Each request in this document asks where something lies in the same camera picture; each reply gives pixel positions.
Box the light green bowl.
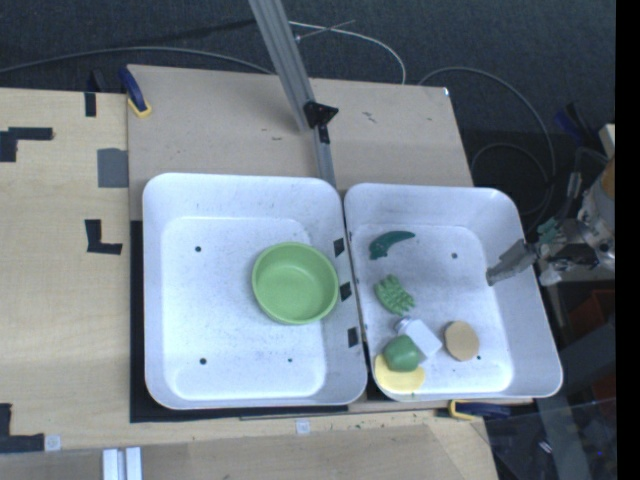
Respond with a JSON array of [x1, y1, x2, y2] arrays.
[[250, 240, 341, 326]]

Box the green rounded cube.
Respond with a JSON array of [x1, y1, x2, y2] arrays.
[[382, 334, 421, 373]]

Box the tan round biscuit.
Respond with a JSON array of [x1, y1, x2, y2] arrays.
[[442, 320, 481, 363]]

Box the white plastic tray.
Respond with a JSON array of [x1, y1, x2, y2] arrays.
[[342, 182, 565, 404], [141, 171, 369, 411]]

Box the pale wood board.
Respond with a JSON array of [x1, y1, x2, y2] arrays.
[[126, 63, 535, 415]]

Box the dark green curved toy vegetable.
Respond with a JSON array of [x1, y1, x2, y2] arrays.
[[368, 230, 417, 261]]

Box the yellow flat round slice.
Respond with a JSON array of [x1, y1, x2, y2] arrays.
[[373, 353, 428, 396]]

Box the light green ribbed toy vegetable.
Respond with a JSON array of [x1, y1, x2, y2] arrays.
[[373, 273, 416, 318]]

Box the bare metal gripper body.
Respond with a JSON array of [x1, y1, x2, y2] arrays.
[[530, 216, 617, 271]]

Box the small white bottle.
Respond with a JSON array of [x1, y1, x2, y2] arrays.
[[393, 315, 444, 360]]

